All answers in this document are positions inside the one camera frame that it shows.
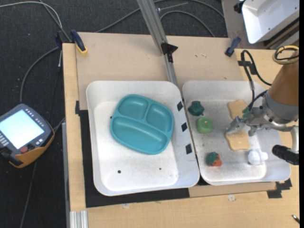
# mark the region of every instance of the black mat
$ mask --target black mat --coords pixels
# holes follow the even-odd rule
[[[182,199],[189,197],[189,191],[187,188],[149,191],[112,197],[103,195],[98,192],[94,186],[93,181],[92,150],[88,111],[82,110],[80,111],[79,115],[81,123],[82,154],[85,174],[85,203],[87,208],[133,202]]]

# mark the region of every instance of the red button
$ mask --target red button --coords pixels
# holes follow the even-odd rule
[[[29,150],[29,149],[28,149],[27,146],[23,146],[23,147],[20,148],[20,152],[21,152],[22,154],[26,153],[28,150]]]

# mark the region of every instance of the white plastic bin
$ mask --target white plastic bin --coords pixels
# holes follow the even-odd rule
[[[264,89],[255,83],[256,95]],[[192,101],[200,101],[205,108],[204,116],[213,122],[210,133],[199,133],[196,121],[200,116],[188,113],[194,146],[197,152],[199,169],[202,178],[212,185],[225,185],[262,181],[285,181],[290,176],[290,166],[284,160],[272,154],[272,147],[281,144],[276,130],[257,131],[248,138],[249,149],[233,151],[225,139],[226,129],[230,126],[228,103],[239,99],[247,104],[251,102],[251,90],[246,81],[187,81],[183,86],[183,95],[187,108]],[[261,98],[254,106],[261,105]],[[251,150],[266,152],[268,160],[261,165],[248,164],[248,154]],[[206,163],[206,155],[210,152],[220,154],[222,165],[210,167]]]
[[[147,155],[119,144],[110,133],[111,116],[126,95],[137,94],[168,107],[174,129],[167,148]],[[161,81],[95,81],[86,91],[91,131],[93,176],[107,196],[187,188],[200,177],[178,87]]]
[[[265,41],[283,30],[300,14],[300,0],[246,0],[242,14],[248,41]]]

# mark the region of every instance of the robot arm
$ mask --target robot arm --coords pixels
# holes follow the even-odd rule
[[[289,58],[278,59],[277,56],[285,49],[295,52]],[[288,46],[279,48],[273,55],[273,60],[282,64],[269,90],[258,95],[243,111],[242,117],[236,117],[227,134],[238,132],[245,125],[250,126],[249,136],[262,129],[276,129],[282,132],[291,132],[293,139],[292,149],[275,145],[272,152],[277,157],[291,164],[299,164],[299,127],[287,126],[299,118],[299,48]],[[254,101],[263,97],[262,105],[253,107]]]

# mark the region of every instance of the metal pole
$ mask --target metal pole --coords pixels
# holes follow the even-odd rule
[[[137,0],[137,2],[141,9],[143,18],[146,21],[148,29],[152,35],[154,43],[159,52],[163,54],[162,44],[168,43],[168,41],[166,39],[166,34],[163,30],[162,23],[156,11],[153,0]],[[169,81],[178,86],[173,63],[169,62],[167,55],[165,55],[165,63]]]

